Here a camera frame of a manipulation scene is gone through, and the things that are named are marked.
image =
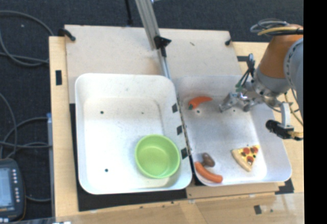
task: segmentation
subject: wooden table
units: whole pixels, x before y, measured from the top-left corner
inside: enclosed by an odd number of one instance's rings
[[[128,205],[93,211],[78,210],[65,37],[50,37],[51,107],[54,151],[55,216],[72,223],[303,223],[303,142],[285,140],[292,165],[294,193],[275,195],[284,183],[211,188],[190,184],[187,199]],[[267,43],[233,42],[237,56],[252,53],[258,63]],[[242,72],[246,63],[240,62]],[[61,71],[62,83],[56,81]],[[292,120],[296,131],[301,125]]]

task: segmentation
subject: yellow cable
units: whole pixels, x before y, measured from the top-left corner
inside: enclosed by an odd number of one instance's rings
[[[266,34],[269,32],[274,32],[274,31],[296,31],[296,30],[298,30],[297,27],[278,27],[278,28],[271,28],[271,29],[260,31],[258,33],[258,35],[260,36],[260,35],[263,35],[263,34]]]

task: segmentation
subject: metal pole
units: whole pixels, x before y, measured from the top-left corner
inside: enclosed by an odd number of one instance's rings
[[[143,26],[146,30],[151,49],[157,49],[154,38],[160,36],[157,20],[153,11],[151,0],[135,0]],[[158,50],[158,56],[163,74],[170,77],[166,57],[162,55],[162,50]]]

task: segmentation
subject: black fabric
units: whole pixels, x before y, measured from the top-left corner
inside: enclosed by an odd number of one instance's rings
[[[135,1],[129,0],[129,5],[133,26],[141,27]],[[0,0],[0,10],[15,10],[37,17],[54,34],[66,24],[126,26],[129,21],[124,0]],[[280,18],[303,25],[303,0],[165,0],[155,2],[154,11],[160,28],[228,30],[233,41],[268,42],[268,37],[249,32],[250,27],[263,18]],[[34,21],[0,14],[0,30],[9,52],[41,59],[49,57],[49,33]],[[17,123],[51,112],[47,65],[24,68],[0,56],[0,74],[0,92],[12,106]],[[12,126],[10,112],[0,100],[0,138]],[[44,122],[31,123],[18,131],[21,144],[47,140]],[[15,157],[27,193],[32,197],[50,196],[48,154],[45,149],[20,150]],[[26,219],[48,216],[51,216],[49,203],[27,202]]]
[[[80,211],[116,207],[116,206],[123,206],[123,205],[152,203],[152,202],[159,202],[159,201],[173,201],[175,199],[187,198],[186,189],[173,190],[173,191],[156,191],[156,192],[105,194],[105,195],[94,195],[86,192],[81,187],[78,180],[75,105],[70,104],[69,109],[71,112],[72,135],[73,135],[72,142],[74,147],[77,196],[78,196],[78,206]]]

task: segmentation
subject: carrot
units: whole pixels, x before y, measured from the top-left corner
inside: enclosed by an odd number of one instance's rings
[[[221,183],[223,181],[222,175],[213,174],[205,169],[200,162],[194,163],[196,171],[204,178],[215,183]]]
[[[189,109],[197,108],[202,102],[212,101],[211,97],[199,96],[189,101]]]

